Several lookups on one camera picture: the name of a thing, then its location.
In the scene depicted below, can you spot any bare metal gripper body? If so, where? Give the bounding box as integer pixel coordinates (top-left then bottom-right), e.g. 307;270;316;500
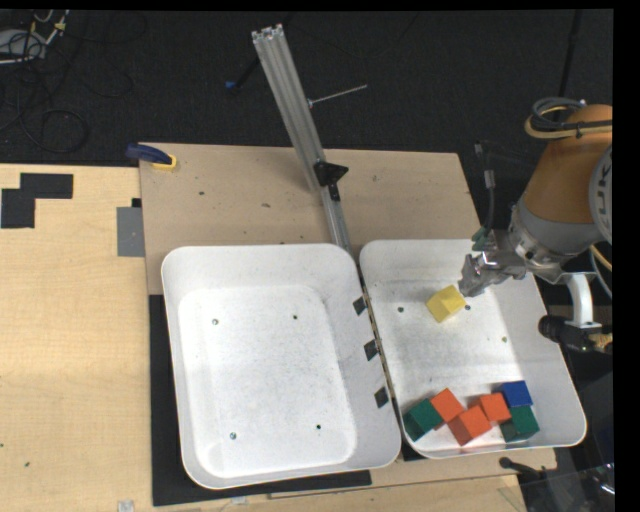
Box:
478;230;567;287

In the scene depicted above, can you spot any yellow cube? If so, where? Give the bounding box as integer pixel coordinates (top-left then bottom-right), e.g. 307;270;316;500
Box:
425;284;468;324

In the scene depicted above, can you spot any white plastic tray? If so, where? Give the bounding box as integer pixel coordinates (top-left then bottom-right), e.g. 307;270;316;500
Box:
358;238;587;460
160;243;403;490

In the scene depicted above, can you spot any blue cube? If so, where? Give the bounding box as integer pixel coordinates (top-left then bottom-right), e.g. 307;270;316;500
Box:
499;380;534;409

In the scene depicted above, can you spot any orange cube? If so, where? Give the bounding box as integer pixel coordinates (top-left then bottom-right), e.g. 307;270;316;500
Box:
474;392;513;424
429;388;466;424
447;405;493;447

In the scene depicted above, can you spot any green cube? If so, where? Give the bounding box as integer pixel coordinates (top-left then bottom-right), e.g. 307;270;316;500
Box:
402;398;444;442
499;404;541;444

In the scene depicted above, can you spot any pale wood board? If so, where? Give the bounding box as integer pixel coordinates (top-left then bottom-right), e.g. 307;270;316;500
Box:
137;143;559;497

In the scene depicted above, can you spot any black cylinder on white bracket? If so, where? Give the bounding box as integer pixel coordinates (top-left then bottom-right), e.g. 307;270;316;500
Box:
538;272;614;354

